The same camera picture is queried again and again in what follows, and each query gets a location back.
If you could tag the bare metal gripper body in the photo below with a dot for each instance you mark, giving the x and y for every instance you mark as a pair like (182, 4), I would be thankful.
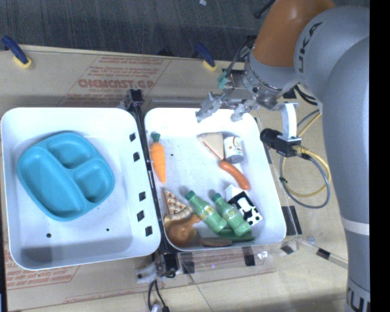
(239, 89)

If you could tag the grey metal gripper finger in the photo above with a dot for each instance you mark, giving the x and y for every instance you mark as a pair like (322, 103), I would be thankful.
(209, 104)
(242, 110)

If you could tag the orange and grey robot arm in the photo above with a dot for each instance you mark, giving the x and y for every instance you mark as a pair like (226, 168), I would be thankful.
(344, 109)

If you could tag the small white can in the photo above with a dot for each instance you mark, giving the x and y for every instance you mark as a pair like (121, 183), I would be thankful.
(233, 148)

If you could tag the beige sandwich triangle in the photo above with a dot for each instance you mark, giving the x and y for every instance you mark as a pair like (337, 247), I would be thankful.
(216, 143)

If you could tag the orange sausage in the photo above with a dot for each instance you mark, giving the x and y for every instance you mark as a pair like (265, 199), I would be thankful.
(235, 174)

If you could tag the white plastic tray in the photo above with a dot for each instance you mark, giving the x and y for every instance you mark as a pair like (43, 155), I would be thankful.
(191, 174)
(123, 187)

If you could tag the orange carrot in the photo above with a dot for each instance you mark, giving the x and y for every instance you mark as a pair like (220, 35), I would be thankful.
(158, 161)

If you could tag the thin black and white rod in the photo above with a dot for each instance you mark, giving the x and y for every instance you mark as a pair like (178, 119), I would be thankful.
(148, 174)

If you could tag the black and white milk carton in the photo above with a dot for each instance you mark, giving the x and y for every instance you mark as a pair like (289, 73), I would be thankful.
(247, 206)

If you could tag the pizza slice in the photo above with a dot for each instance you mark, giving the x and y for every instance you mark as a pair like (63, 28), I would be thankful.
(174, 203)

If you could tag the green bottle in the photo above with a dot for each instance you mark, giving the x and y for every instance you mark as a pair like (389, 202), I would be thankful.
(208, 213)
(232, 216)

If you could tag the brown cardboard board, red print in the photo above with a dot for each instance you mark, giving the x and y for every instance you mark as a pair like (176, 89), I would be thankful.
(84, 80)

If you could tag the brown roast chicken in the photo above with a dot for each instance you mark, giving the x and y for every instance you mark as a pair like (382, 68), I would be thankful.
(180, 232)

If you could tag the brown round biscuit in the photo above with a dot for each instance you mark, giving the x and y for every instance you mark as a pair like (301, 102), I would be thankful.
(216, 242)

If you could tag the blue divided plate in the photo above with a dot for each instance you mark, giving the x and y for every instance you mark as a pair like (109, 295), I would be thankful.
(52, 180)

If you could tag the black cylinder on white bracket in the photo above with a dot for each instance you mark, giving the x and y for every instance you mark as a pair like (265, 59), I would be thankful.
(287, 141)

